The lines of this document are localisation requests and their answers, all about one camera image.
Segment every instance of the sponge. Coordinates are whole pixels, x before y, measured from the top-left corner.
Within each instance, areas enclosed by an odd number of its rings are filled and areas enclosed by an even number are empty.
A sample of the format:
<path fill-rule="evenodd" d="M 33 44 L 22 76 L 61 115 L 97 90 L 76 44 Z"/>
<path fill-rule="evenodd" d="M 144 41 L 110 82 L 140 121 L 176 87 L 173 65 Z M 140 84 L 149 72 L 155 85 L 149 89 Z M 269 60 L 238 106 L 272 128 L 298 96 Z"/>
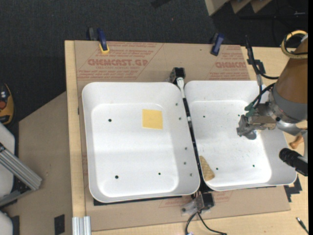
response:
<path fill-rule="evenodd" d="M 209 181 L 213 179 L 215 177 L 215 174 L 203 156 L 200 156 L 200 163 L 204 180 Z"/>

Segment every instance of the black connector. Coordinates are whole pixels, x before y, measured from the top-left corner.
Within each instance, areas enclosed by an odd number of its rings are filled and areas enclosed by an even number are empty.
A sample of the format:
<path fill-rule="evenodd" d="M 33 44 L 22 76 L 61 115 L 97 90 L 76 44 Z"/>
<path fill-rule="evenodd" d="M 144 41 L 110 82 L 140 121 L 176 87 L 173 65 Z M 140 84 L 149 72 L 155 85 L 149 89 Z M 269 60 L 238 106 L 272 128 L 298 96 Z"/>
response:
<path fill-rule="evenodd" d="M 201 195 L 202 195 L 203 204 L 204 204 L 204 208 L 202 210 L 208 210 L 211 207 L 215 206 L 214 199 L 211 193 L 205 192 L 205 193 L 202 193 Z"/>
<path fill-rule="evenodd" d="M 293 150 L 284 148 L 279 153 L 279 158 L 286 164 L 294 167 L 295 170 L 304 176 L 308 176 L 308 163 L 300 159 L 301 155 Z"/>
<path fill-rule="evenodd" d="M 172 84 L 177 84 L 177 78 L 178 77 L 181 77 L 181 78 L 185 78 L 186 77 L 184 68 L 182 68 L 182 67 L 175 67 L 175 68 L 173 68 L 168 80 Z"/>

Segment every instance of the blue clamp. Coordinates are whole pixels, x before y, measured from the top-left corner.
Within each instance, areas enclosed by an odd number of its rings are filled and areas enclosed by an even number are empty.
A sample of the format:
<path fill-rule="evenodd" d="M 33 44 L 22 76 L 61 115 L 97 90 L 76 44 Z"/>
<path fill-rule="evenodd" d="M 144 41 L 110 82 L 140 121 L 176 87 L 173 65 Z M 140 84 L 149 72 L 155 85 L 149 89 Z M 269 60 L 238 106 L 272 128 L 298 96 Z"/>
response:
<path fill-rule="evenodd" d="M 97 33 L 98 33 L 98 40 L 100 42 L 99 46 L 100 46 L 101 52 L 103 54 L 107 54 L 110 51 L 110 49 L 107 44 L 107 39 L 104 34 L 104 31 L 101 28 L 97 28 Z"/>
<path fill-rule="evenodd" d="M 222 45 L 222 42 L 224 40 L 225 36 L 222 33 L 216 33 L 214 38 L 213 38 L 213 47 L 211 49 L 211 54 L 214 56 L 217 56 L 220 51 L 220 47 Z"/>

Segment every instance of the cable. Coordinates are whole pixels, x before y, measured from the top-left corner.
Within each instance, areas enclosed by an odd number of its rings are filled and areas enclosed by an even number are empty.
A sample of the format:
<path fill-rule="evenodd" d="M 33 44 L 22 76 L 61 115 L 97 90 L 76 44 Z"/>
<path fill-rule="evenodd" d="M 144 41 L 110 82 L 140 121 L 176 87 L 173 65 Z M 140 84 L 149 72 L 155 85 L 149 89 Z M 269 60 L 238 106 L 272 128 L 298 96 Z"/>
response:
<path fill-rule="evenodd" d="M 197 212 L 195 212 L 194 214 L 192 214 L 189 219 L 187 220 L 187 223 L 186 223 L 186 226 L 185 226 L 185 234 L 188 235 L 189 232 L 188 232 L 188 226 L 189 226 L 189 223 L 190 221 L 194 218 L 194 216 L 196 216 Z"/>
<path fill-rule="evenodd" d="M 258 66 L 257 66 L 257 64 L 255 62 L 254 55 L 253 55 L 253 50 L 252 50 L 251 44 L 249 42 L 248 36 L 246 36 L 246 49 L 248 51 L 249 61 L 250 61 L 251 65 L 252 65 L 256 75 L 261 75 L 262 77 L 265 77 L 267 79 L 278 79 L 278 76 L 276 76 L 276 77 L 267 76 L 263 72 L 260 71 L 260 69 L 258 68 Z"/>
<path fill-rule="evenodd" d="M 221 234 L 221 235 L 227 235 L 226 233 L 219 232 L 219 231 L 215 231 L 215 230 L 209 228 L 209 227 L 206 225 L 206 223 L 204 222 L 204 220 L 202 219 L 202 217 L 201 217 L 201 215 L 200 215 L 200 212 L 198 212 L 198 216 L 199 216 L 200 220 L 202 221 L 202 223 L 204 224 L 204 226 L 205 226 L 208 230 L 210 230 L 210 231 L 212 231 L 212 232 L 214 232 L 214 233 Z"/>
<path fill-rule="evenodd" d="M 299 224 L 301 225 L 301 227 L 307 232 L 307 234 L 309 234 L 308 229 L 305 227 L 304 223 L 302 222 L 302 220 L 300 218 L 296 218 L 299 222 Z"/>
<path fill-rule="evenodd" d="M 254 106 L 254 108 L 256 108 L 256 107 L 260 104 L 262 95 L 263 95 L 265 92 L 267 92 L 267 91 L 269 91 L 270 89 L 272 89 L 273 86 L 274 86 L 274 84 L 275 84 L 275 83 L 272 83 L 272 84 L 270 84 L 269 86 L 267 86 L 266 88 L 264 88 L 263 90 L 260 91 L 259 95 L 252 101 L 252 104 L 253 104 L 253 105 L 255 104 L 256 101 L 258 101 L 257 104 Z"/>
<path fill-rule="evenodd" d="M 215 230 L 209 228 L 209 227 L 206 225 L 206 223 L 204 222 L 204 220 L 202 219 L 201 215 L 200 215 L 200 212 L 201 212 L 201 211 L 202 211 L 202 209 L 201 209 L 200 211 L 198 211 L 198 212 L 195 212 L 195 213 L 192 214 L 192 215 L 189 217 L 189 219 L 187 220 L 187 223 L 186 223 L 186 226 L 185 226 L 185 234 L 186 234 L 186 235 L 189 235 L 188 226 L 189 226 L 191 220 L 196 216 L 196 214 L 198 214 L 198 216 L 199 216 L 200 220 L 202 221 L 203 225 L 204 225 L 209 231 L 214 232 L 214 233 L 218 233 L 218 234 L 220 234 L 220 235 L 227 235 L 226 233 L 218 232 L 218 231 L 215 231 Z"/>
<path fill-rule="evenodd" d="M 299 35 L 302 35 L 302 36 L 305 36 L 307 33 L 304 31 L 304 30 L 295 30 L 289 34 L 287 34 L 283 41 L 282 41 L 282 44 L 281 44 L 281 49 L 282 49 L 282 52 L 288 56 L 289 58 L 292 58 L 292 59 L 307 59 L 308 58 L 308 53 L 307 52 L 300 52 L 300 53 L 294 53 L 294 52 L 290 52 L 287 50 L 287 42 L 289 41 L 290 38 L 294 37 L 294 36 L 299 36 Z"/>

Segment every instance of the dark carpet floor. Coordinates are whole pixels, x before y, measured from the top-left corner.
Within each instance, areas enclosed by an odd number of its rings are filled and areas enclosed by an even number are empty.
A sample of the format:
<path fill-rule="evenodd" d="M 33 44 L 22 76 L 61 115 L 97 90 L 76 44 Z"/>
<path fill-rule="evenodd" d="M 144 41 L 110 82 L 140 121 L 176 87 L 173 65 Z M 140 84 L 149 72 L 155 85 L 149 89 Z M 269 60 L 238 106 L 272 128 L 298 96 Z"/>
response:
<path fill-rule="evenodd" d="M 308 13 L 308 0 L 273 0 L 255 14 L 238 14 L 226 3 L 209 16 L 204 0 L 0 0 L 0 81 L 14 95 L 19 121 L 66 90 L 64 40 L 85 40 L 89 26 L 108 40 L 209 43 L 215 32 L 224 44 L 277 47 L 294 29 L 308 31 L 308 18 L 242 20 L 241 16 Z"/>

